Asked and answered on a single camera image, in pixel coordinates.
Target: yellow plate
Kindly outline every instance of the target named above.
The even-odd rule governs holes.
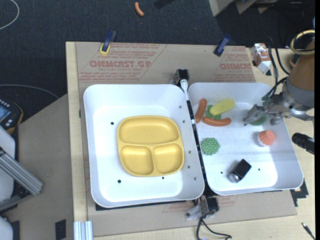
[[[124,119],[117,129],[117,144],[123,168],[134,176],[173,174],[185,162],[179,127],[165,116]]]

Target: blue and yellow clamp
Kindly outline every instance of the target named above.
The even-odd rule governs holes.
[[[115,30],[109,30],[108,34],[106,35],[105,41],[103,44],[101,44],[100,47],[100,54],[103,56],[106,56],[110,50],[110,43],[112,43],[117,36],[117,31]]]

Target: hot dog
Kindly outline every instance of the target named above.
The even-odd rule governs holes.
[[[136,13],[139,14],[140,17],[143,17],[145,15],[144,12],[140,9],[138,2],[134,3],[134,9]]]
[[[202,98],[199,102],[199,107],[198,110],[195,113],[195,123],[199,123],[202,119],[202,117],[204,116],[204,113],[206,111],[207,108],[207,100],[205,98]]]
[[[229,117],[218,120],[218,119],[211,118],[209,116],[204,116],[202,118],[202,121],[205,124],[210,125],[210,126],[227,126],[227,125],[231,124],[231,119]]]

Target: cardboard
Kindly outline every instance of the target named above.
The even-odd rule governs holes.
[[[93,234],[115,234],[195,226],[186,220],[192,201],[99,209],[90,190],[90,165],[83,94],[94,84],[166,84],[177,69],[188,69],[189,85],[196,82],[255,82],[244,46],[226,46],[220,57],[215,45],[111,43],[107,56],[99,53],[99,42],[76,42],[78,87],[88,219]],[[289,190],[217,196],[220,211],[207,220],[235,222],[295,215]]]

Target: table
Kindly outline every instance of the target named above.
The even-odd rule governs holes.
[[[292,56],[290,50],[281,49],[280,57],[283,65],[289,68],[289,58]],[[83,146],[81,133],[81,120],[79,118],[79,86],[77,72],[77,50],[75,42],[66,43],[67,59],[67,84],[68,84],[68,104],[69,104],[69,126],[70,126],[70,154],[72,169],[72,194],[73,194],[73,216],[76,222],[85,222],[88,220],[88,211],[86,205],[86,187],[84,175]],[[257,82],[274,85],[274,78],[263,75],[257,68],[253,67],[254,77]],[[279,78],[284,77],[284,73],[279,69]],[[289,134],[299,132],[308,136],[313,136],[313,126],[311,122],[304,122],[296,118],[286,119],[286,125]],[[298,200],[296,208],[297,215],[276,217],[261,220],[249,220],[232,223],[221,223],[212,225],[216,232],[228,233],[233,239],[308,239],[307,232],[303,229],[301,223],[306,223],[315,234],[315,157],[304,149],[294,146],[298,156],[305,183],[308,189],[308,196],[305,199]],[[164,229],[155,231],[146,231],[130,234],[117,234],[109,236],[95,237],[97,240],[124,240],[124,239],[195,239],[196,229],[193,226],[181,227],[175,229]],[[206,229],[200,229],[201,237],[214,239],[214,236]]]

